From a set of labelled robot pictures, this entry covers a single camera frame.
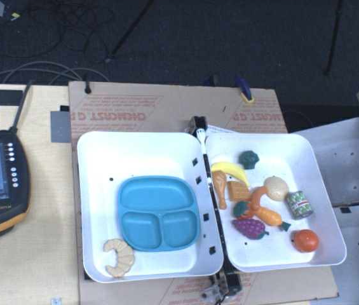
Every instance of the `toy banana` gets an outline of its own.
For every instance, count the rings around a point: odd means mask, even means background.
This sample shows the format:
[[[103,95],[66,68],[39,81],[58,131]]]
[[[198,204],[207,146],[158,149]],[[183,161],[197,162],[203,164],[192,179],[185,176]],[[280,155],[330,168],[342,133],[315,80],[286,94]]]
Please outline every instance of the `toy banana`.
[[[250,187],[250,183],[248,183],[247,176],[245,175],[244,168],[238,166],[236,164],[230,163],[228,161],[220,161],[218,163],[214,163],[210,170],[212,172],[216,172],[217,170],[221,170],[226,174],[234,176],[236,179],[242,181],[247,187]]]

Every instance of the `green and white can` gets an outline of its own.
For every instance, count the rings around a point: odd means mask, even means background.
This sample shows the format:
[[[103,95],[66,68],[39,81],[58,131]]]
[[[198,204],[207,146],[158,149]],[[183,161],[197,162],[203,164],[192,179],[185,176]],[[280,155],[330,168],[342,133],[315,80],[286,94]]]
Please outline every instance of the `green and white can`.
[[[286,201],[295,219],[302,219],[313,213],[313,209],[302,191],[289,194]]]

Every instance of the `blue divided plate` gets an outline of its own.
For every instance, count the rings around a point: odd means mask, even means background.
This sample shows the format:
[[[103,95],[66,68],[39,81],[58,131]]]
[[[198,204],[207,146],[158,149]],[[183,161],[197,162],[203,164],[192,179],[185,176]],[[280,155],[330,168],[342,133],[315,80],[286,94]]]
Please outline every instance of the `blue divided plate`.
[[[178,177],[141,176],[124,181],[118,191],[118,219],[126,242],[143,251],[187,248],[200,232],[196,197]]]

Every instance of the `purple grapes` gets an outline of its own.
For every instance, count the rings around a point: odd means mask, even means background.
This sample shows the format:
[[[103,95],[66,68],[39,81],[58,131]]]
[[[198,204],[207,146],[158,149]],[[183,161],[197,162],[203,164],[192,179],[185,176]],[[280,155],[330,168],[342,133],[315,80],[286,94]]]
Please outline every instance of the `purple grapes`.
[[[232,223],[241,234],[251,240],[259,240],[263,238],[265,234],[269,234],[266,231],[264,223],[256,219],[235,219]]]

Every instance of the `tomato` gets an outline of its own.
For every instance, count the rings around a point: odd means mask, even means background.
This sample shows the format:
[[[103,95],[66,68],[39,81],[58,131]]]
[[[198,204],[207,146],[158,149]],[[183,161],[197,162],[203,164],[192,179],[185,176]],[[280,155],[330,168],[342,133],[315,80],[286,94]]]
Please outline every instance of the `tomato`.
[[[295,246],[301,252],[313,252],[319,246],[319,237],[310,229],[302,229],[295,234]]]

